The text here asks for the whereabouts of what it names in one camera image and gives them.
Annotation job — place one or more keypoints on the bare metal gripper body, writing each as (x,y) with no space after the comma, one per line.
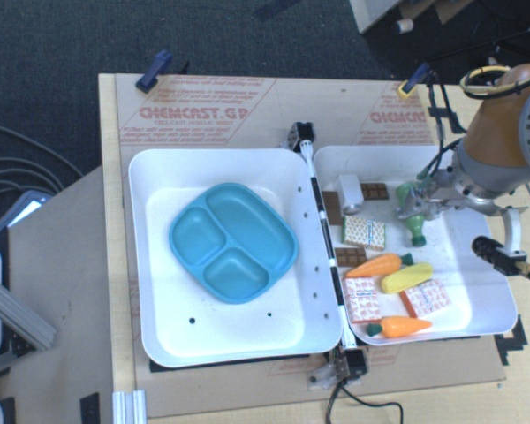
(450,197)

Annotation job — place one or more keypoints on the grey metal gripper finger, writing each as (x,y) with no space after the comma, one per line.
(417,192)
(407,212)

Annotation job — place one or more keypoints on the green bottle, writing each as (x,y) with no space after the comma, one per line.
(416,232)

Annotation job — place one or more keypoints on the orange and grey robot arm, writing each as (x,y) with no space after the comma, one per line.
(494,130)

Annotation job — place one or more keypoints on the brown chocolate bar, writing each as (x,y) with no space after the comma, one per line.
(350,257)
(374,191)

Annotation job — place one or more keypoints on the orange patterned white packet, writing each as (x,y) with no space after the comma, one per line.
(362,232)

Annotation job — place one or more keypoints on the white can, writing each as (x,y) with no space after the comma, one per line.
(351,190)

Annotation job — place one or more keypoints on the orange carrot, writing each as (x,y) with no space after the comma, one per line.
(402,326)
(375,266)

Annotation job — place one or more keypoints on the yellow corn cob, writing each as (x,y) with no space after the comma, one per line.
(406,277)

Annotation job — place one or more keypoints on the brown biscuit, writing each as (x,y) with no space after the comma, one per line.
(332,208)

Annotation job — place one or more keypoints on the thin black and white rod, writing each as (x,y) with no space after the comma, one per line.
(324,223)

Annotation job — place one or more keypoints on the white plastic tray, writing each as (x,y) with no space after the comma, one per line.
(229,338)
(472,281)

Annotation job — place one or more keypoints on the red patterned white packet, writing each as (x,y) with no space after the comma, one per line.
(362,300)
(426,298)

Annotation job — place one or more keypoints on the brown cardboard board red print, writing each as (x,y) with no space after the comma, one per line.
(265,113)

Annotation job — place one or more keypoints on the blue divided plate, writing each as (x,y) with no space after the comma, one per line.
(234,241)

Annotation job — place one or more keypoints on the black cylinder on white bracket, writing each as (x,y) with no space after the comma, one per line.
(494,252)

